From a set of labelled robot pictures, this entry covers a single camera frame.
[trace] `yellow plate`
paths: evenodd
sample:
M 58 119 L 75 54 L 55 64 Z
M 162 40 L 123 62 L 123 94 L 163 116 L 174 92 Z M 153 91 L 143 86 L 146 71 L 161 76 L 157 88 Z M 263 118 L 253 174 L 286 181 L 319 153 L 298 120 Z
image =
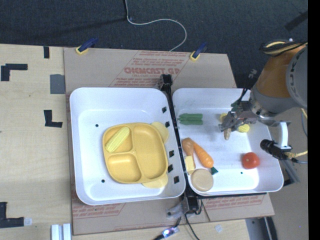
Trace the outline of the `yellow plate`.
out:
M 128 138 L 112 153 L 105 149 L 108 140 L 122 127 L 130 128 Z M 160 179 L 168 169 L 162 136 L 148 123 L 118 124 L 108 128 L 102 138 L 106 167 L 110 176 L 120 183 L 146 183 Z

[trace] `white cable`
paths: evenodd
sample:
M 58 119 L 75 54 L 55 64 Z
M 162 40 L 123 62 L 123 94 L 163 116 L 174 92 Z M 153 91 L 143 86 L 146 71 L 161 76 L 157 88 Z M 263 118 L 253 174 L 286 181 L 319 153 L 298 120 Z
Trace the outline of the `white cable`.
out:
M 145 23 L 135 23 L 135 22 L 132 22 L 130 19 L 129 19 L 129 9 L 128 9 L 128 4 L 127 4 L 127 0 L 124 0 L 124 3 L 125 3 L 125 9 L 126 9 L 126 19 L 127 21 L 132 24 L 132 25 L 137 25 L 137 26 L 141 26 L 141 25 L 148 25 L 148 24 L 151 24 L 151 23 L 155 23 L 155 22 L 161 22 L 161 21 L 169 21 L 169 22 L 174 22 L 174 23 L 177 23 L 178 25 L 180 25 L 180 27 L 183 28 L 183 31 L 184 31 L 184 39 L 181 43 L 179 43 L 176 47 L 172 48 L 170 50 L 170 52 L 172 52 L 173 50 L 177 49 L 178 47 L 180 47 L 181 45 L 184 44 L 184 42 L 187 40 L 187 30 L 186 28 L 178 21 L 174 20 L 174 19 L 171 19 L 171 18 L 160 18 L 160 19 L 156 19 L 156 20 L 152 20 L 150 22 L 145 22 Z

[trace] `blue and yellow clamp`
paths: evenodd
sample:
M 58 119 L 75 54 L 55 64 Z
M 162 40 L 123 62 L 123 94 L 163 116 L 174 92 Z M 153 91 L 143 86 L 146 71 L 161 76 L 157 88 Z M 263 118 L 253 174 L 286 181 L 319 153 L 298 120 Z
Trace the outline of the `blue and yellow clamp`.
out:
M 190 59 L 193 62 L 195 62 L 199 58 L 200 53 L 204 53 L 206 50 L 207 50 L 207 42 L 204 42 L 199 46 L 199 48 L 197 50 L 193 51 L 190 54 Z
M 95 44 L 98 42 L 98 38 L 90 38 L 88 41 L 83 43 L 81 46 L 77 47 L 75 49 L 76 53 L 79 55 L 83 55 L 88 51 L 88 48 L 92 48 L 95 46 Z

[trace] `black surface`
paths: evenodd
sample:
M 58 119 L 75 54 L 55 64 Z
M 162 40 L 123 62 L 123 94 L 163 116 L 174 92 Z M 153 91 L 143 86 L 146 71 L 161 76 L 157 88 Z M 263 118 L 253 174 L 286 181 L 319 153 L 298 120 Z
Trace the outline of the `black surface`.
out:
M 187 31 L 177 52 L 227 54 L 237 86 L 261 72 L 268 56 L 262 43 L 308 39 L 308 0 L 127 0 L 133 22 L 168 18 Z M 124 0 L 0 0 L 0 43 L 78 47 L 97 37 L 96 48 L 169 51 L 183 29 L 161 21 L 126 21 Z

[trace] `white tray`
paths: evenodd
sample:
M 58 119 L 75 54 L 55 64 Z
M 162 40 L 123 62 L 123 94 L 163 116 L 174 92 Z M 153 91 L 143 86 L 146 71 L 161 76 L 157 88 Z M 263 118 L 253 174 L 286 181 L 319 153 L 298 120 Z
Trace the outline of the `white tray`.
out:
M 257 122 L 250 125 L 248 133 L 232 132 L 229 140 L 225 140 L 219 130 L 220 115 L 230 111 L 231 104 L 241 92 L 242 89 L 235 88 L 181 88 L 173 94 L 177 119 L 183 113 L 203 114 L 203 125 L 183 125 L 177 120 L 180 140 L 190 137 L 197 142 L 212 156 L 218 170 L 213 175 L 213 187 L 206 192 L 196 190 L 188 176 L 190 187 L 201 196 L 275 192 L 283 186 L 279 161 L 260 148 L 263 139 L 271 140 L 267 126 Z M 247 152 L 255 152 L 259 156 L 260 166 L 249 170 L 242 167 L 240 157 Z M 196 168 L 204 168 L 194 157 Z
M 70 96 L 70 116 L 75 188 L 85 204 L 176 198 L 185 191 L 186 181 L 168 100 L 161 91 L 154 88 L 79 88 Z M 169 139 L 165 143 L 170 168 L 167 185 L 147 188 L 141 183 L 114 181 L 108 173 L 102 149 L 105 130 L 119 124 L 152 122 L 169 122 Z

